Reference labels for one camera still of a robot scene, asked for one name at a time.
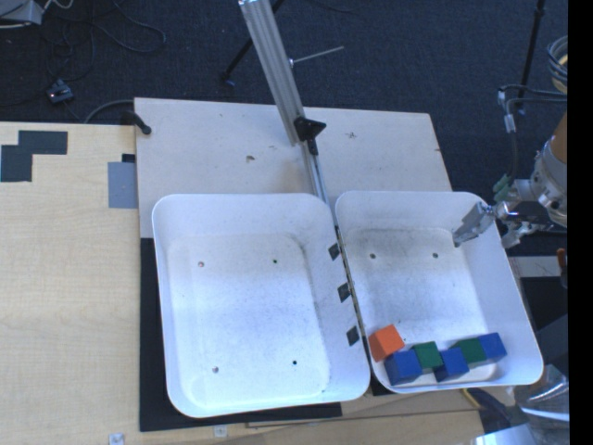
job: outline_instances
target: black mat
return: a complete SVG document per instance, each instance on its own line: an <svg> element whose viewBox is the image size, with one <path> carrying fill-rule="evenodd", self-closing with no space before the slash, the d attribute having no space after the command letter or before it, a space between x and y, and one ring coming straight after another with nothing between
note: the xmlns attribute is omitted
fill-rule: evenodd
<svg viewBox="0 0 593 445"><path fill-rule="evenodd" d="M269 411L236 413L208 419L183 415L169 400L158 299L157 262L153 239L140 241L140 430L150 432L245 422L270 422L340 417L339 403L287 407Z"/></svg>

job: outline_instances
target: orange block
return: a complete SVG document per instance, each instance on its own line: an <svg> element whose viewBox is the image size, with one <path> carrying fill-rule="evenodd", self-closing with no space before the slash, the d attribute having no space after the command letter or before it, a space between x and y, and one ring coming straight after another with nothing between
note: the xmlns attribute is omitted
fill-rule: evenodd
<svg viewBox="0 0 593 445"><path fill-rule="evenodd" d="M369 336L372 358L379 362L405 346L397 329L390 324Z"/></svg>

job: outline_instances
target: empty white tray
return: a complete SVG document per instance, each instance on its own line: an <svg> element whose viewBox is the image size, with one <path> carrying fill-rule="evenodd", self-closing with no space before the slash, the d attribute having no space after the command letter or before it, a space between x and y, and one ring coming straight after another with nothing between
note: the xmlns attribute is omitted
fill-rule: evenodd
<svg viewBox="0 0 593 445"><path fill-rule="evenodd" d="M533 384L543 371L519 288L495 226L453 244L461 218L482 201L459 192L353 191L335 213L367 336L393 324L404 342L456 340L498 332L508 352L456 379L434 374L391 386L383 362L379 381L394 392Z"/></svg>
<svg viewBox="0 0 593 445"><path fill-rule="evenodd" d="M170 195L153 209L167 390L192 417L348 401L370 369L327 205Z"/></svg>

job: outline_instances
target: green block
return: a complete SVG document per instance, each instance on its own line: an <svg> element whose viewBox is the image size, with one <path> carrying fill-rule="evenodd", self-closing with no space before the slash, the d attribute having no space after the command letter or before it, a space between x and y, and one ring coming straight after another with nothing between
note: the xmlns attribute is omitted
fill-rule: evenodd
<svg viewBox="0 0 593 445"><path fill-rule="evenodd" d="M423 369L434 369L443 365L443 358L434 341L419 343L411 347L418 356L418 361Z"/></svg>
<svg viewBox="0 0 593 445"><path fill-rule="evenodd" d="M486 353L480 340L477 337L471 337L468 339L461 339L457 343L451 346L451 348L461 348L463 357L468 364L475 362L482 362L487 359Z"/></svg>

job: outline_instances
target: block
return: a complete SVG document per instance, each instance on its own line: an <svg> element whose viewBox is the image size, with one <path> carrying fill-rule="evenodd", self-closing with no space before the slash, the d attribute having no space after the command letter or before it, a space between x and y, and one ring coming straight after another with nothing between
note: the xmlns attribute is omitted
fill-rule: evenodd
<svg viewBox="0 0 593 445"><path fill-rule="evenodd" d="M477 337L461 339L455 342L451 348L461 348L463 357L468 364L484 362L487 359L482 343Z"/></svg>
<svg viewBox="0 0 593 445"><path fill-rule="evenodd" d="M369 348L372 358L380 362L390 354L401 350L405 346L399 332L392 325L385 326L369 336Z"/></svg>
<svg viewBox="0 0 593 445"><path fill-rule="evenodd" d="M392 386L413 381L423 373L414 350L397 351L385 358L384 365Z"/></svg>
<svg viewBox="0 0 593 445"><path fill-rule="evenodd" d="M441 358L443 359L443 365L438 366L435 369L435 378L437 382L459 377L470 371L470 366L467 361L465 361L461 348L442 350Z"/></svg>
<svg viewBox="0 0 593 445"><path fill-rule="evenodd" d="M500 358L507 355L507 350L498 333L481 335L478 337L478 340L484 349L488 361L498 361Z"/></svg>
<svg viewBox="0 0 593 445"><path fill-rule="evenodd" d="M443 365L443 358L441 358L441 353L434 341L418 343L411 348L416 352L423 370L430 369L432 371L436 367Z"/></svg>

